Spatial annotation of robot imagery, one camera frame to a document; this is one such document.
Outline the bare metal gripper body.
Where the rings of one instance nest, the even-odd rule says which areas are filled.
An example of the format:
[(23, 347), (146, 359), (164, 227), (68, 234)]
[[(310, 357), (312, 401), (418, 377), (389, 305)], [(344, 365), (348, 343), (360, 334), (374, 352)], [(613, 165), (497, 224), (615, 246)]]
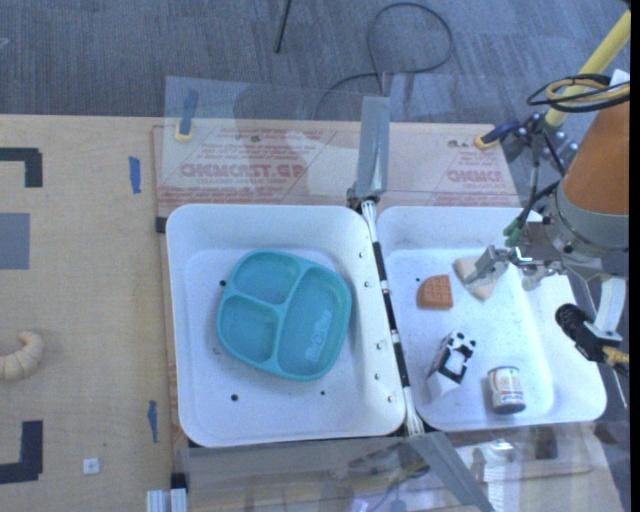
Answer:
[(596, 278), (611, 274), (609, 264), (619, 263), (629, 251), (624, 227), (624, 223), (609, 219), (586, 224), (570, 223), (567, 219), (528, 221), (513, 227), (510, 246), (525, 266)]

